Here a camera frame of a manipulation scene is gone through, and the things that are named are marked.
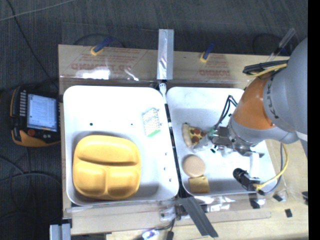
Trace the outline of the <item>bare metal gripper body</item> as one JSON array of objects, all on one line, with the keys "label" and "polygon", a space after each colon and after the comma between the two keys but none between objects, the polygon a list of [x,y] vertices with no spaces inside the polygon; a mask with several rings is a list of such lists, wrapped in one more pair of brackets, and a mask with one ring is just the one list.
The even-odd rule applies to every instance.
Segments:
[{"label": "bare metal gripper body", "polygon": [[230,126],[218,126],[209,132],[209,136],[215,146],[228,148],[244,157],[251,155],[251,144],[240,138]]}]

